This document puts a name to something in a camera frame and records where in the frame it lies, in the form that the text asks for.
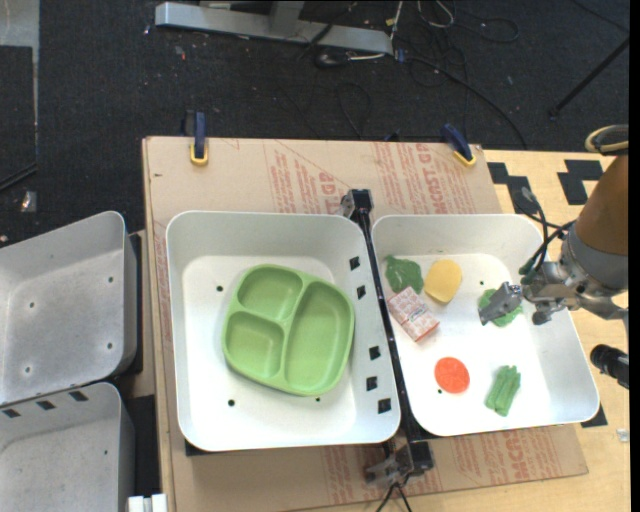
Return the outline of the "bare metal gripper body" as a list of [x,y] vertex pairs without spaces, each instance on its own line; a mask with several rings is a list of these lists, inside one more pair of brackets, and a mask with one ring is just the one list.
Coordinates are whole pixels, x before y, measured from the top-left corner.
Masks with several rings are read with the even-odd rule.
[[584,277],[571,264],[545,261],[521,278],[523,297],[537,311],[575,310],[580,304],[579,288]]

